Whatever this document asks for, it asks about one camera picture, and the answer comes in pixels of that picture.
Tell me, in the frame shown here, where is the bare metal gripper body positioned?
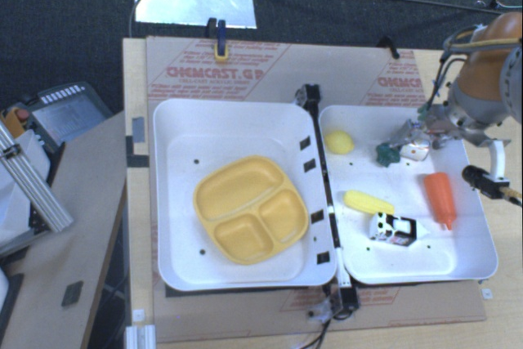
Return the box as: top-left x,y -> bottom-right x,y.
416,104 -> 492,149

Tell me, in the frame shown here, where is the green broccoli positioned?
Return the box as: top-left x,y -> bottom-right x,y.
375,142 -> 402,168

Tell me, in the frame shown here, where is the orange carrot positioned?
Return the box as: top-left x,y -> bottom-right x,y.
422,172 -> 457,231

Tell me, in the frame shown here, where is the yellow lemon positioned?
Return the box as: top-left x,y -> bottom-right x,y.
324,129 -> 355,156

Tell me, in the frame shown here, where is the yellow corn cob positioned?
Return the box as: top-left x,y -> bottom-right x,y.
342,190 -> 396,216

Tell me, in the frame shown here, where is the thin black and white rod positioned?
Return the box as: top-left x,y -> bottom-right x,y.
306,92 -> 353,288

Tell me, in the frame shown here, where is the white plastic tray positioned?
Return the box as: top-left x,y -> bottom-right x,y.
153,97 -> 338,293
318,105 -> 500,285

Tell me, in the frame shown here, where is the brown cardboard board red print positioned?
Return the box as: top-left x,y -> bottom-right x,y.
145,35 -> 488,344

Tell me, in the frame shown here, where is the yellow divided plate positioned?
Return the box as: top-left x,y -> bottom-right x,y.
192,154 -> 310,267

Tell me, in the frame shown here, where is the black cylinder on white bracket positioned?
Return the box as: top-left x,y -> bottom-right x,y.
461,138 -> 512,200

